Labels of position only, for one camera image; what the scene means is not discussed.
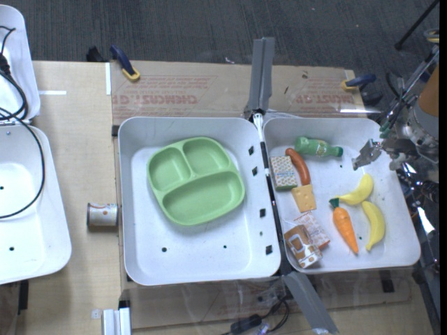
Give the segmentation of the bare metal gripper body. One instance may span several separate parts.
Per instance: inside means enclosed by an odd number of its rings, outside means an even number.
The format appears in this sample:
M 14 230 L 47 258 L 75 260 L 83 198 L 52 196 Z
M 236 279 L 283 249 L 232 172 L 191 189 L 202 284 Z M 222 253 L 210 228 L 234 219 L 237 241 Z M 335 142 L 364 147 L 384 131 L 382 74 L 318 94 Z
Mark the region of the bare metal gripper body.
M 381 127 L 380 138 L 382 150 L 391 158 L 391 170 L 418 159 L 433 165 L 439 164 L 439 141 L 423 129 L 414 130 L 410 126 Z

